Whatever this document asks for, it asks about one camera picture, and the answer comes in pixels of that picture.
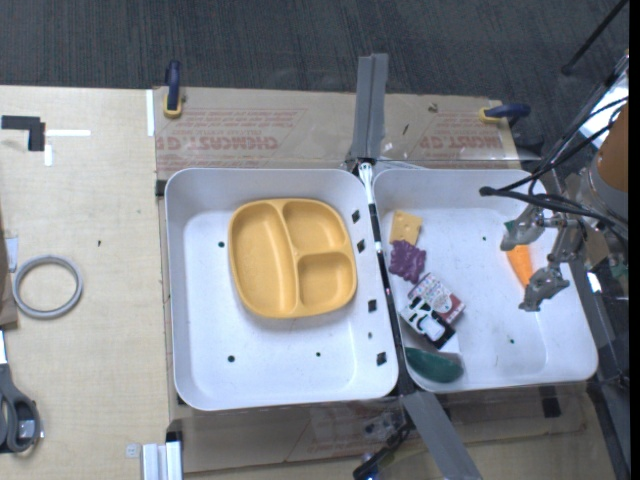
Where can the dark green oval toy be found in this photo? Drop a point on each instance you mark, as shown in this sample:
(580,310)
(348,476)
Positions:
(434,367)

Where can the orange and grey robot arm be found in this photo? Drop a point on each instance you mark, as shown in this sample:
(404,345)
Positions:
(618,158)

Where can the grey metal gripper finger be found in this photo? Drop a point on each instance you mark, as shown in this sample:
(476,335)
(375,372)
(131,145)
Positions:
(544,284)
(522,228)

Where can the brown cardboard board red print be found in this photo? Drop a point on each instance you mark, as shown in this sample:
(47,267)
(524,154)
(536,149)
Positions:
(240,138)

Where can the white and red carton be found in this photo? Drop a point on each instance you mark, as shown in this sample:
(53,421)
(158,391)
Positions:
(439,295)

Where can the black and white carton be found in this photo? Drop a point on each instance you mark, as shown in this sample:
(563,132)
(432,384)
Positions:
(425,324)

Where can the grey tape roll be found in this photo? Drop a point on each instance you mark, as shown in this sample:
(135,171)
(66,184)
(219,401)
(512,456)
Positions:
(20,293)

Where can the yellow cheese slice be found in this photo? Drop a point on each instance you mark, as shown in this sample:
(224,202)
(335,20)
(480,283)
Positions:
(405,227)

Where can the white plastic tray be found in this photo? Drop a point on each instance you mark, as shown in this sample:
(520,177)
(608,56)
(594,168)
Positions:
(280,358)
(490,318)

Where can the orange carrot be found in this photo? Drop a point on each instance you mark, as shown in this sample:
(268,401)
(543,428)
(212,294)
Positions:
(521,264)

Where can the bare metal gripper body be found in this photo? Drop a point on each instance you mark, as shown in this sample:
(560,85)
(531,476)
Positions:
(580,228)

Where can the purple grapes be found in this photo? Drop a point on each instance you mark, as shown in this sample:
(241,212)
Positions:
(407,263)

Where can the yellow divided plate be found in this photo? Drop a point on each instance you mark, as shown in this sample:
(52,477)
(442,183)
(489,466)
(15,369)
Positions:
(260,263)

